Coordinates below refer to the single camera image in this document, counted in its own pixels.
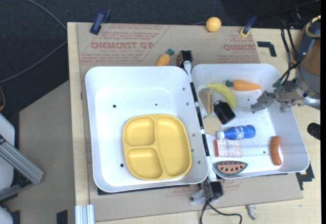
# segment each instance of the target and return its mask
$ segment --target blue plastic bottle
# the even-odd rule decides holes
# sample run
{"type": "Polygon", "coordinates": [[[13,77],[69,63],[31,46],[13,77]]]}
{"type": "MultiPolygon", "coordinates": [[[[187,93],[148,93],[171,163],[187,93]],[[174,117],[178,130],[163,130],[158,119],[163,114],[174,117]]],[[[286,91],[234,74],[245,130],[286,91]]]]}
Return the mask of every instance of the blue plastic bottle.
{"type": "Polygon", "coordinates": [[[256,129],[252,125],[231,127],[227,131],[219,131],[218,139],[229,138],[238,140],[242,138],[252,138],[256,135],[256,129]]]}

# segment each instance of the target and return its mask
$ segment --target yellow divided plate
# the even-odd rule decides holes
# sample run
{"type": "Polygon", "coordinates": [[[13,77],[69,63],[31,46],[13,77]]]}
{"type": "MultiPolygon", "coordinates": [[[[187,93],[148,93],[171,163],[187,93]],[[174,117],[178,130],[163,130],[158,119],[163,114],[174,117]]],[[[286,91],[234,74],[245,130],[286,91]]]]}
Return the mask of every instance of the yellow divided plate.
{"type": "Polygon", "coordinates": [[[192,165],[187,131],[182,121],[172,115],[129,119],[123,128],[123,149],[128,169],[143,180],[177,178],[192,165]]]}

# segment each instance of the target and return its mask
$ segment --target wooden table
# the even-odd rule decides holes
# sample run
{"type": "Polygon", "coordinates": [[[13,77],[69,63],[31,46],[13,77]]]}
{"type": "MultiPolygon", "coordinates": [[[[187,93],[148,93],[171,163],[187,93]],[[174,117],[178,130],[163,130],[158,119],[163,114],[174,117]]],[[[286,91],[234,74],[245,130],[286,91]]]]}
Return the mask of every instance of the wooden table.
{"type": "MultiPolygon", "coordinates": [[[[82,85],[80,82],[80,65],[78,50],[77,25],[82,23],[68,23],[68,48],[69,48],[69,70],[70,70],[70,91],[71,91],[71,111],[72,111],[72,136],[73,136],[73,158],[74,158],[74,178],[75,178],[75,201],[76,205],[90,204],[89,179],[87,172],[87,157],[85,146],[85,131],[83,118],[83,104],[80,98],[82,85]]],[[[188,26],[174,26],[181,32],[188,30],[188,26]]],[[[201,26],[196,26],[191,30],[202,31],[201,26]]],[[[293,31],[294,40],[298,40],[300,31],[293,31]]],[[[274,29],[251,29],[253,40],[256,44],[257,53],[261,63],[273,65],[283,74],[287,70],[286,51],[280,36],[280,30],[274,29]],[[257,41],[267,41],[274,45],[277,57],[272,58],[267,48],[258,47],[257,41]]],[[[307,133],[307,126],[311,122],[320,124],[320,111],[308,106],[293,107],[293,112],[304,138],[311,166],[314,172],[312,182],[304,183],[302,191],[303,199],[263,203],[256,205],[255,213],[258,219],[255,223],[321,223],[321,167],[320,167],[320,141],[307,133]]],[[[245,206],[223,208],[224,213],[239,213],[243,217],[244,223],[251,221],[245,206]]],[[[119,219],[102,221],[97,223],[198,223],[200,212],[190,211],[184,213],[173,213],[155,216],[144,216],[129,219],[119,219]]],[[[207,209],[203,218],[204,223],[238,223],[236,216],[226,217],[217,215],[212,210],[207,209]]]]}

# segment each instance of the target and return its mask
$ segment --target toy watermelon slice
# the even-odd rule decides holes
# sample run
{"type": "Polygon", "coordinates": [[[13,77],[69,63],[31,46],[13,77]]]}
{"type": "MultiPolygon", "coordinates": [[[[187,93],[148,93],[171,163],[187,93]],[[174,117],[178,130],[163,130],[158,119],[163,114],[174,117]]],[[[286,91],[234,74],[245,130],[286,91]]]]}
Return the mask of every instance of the toy watermelon slice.
{"type": "Polygon", "coordinates": [[[216,169],[225,175],[232,175],[242,172],[247,163],[241,161],[220,161],[216,164],[216,169]]]}

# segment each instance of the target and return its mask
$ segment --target banana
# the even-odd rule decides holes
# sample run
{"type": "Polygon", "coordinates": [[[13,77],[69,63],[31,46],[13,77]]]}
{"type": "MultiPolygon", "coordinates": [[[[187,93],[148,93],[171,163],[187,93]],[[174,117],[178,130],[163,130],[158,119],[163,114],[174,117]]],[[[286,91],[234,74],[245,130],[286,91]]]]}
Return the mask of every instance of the banana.
{"type": "Polygon", "coordinates": [[[232,92],[232,90],[230,88],[228,88],[225,84],[223,84],[223,83],[207,83],[206,87],[213,88],[214,90],[221,93],[225,97],[227,103],[229,104],[229,106],[232,109],[234,109],[236,107],[236,97],[235,97],[234,93],[232,92]]]}

